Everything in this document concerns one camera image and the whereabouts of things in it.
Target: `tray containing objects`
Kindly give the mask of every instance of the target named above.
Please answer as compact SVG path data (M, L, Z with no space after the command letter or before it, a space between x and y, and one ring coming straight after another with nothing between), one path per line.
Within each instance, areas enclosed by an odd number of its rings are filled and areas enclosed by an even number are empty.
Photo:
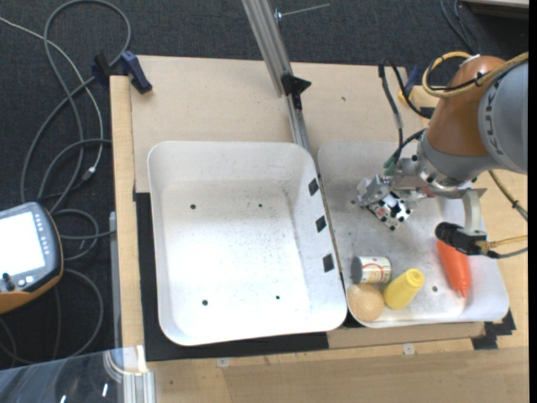
M508 311L508 294L496 260L480 255L468 258L472 284L463 297L451 288L437 253L436 225L442 221L463 225L462 200L425 199L395 231L357 205L358 183L382 171L384 161L396 148L392 143L330 142L319 151L319 169L345 288L354 283L352 263L361 256L387 258L392 279L410 269L418 269L425 277L405 308L384 306L372 321L355 319L367 327L397 327L503 318ZM404 156L414 152L409 145ZM374 285L382 292L387 284Z
M148 157L159 323L180 345L338 328L347 302L315 164L289 143Z

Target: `yellow mustard bottle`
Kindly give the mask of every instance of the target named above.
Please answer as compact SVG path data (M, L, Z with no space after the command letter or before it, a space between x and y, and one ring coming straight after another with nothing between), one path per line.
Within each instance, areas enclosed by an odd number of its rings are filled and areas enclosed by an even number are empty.
M405 308L425 283L425 276L419 269L408 269L391 280L384 288L384 303L390 309Z

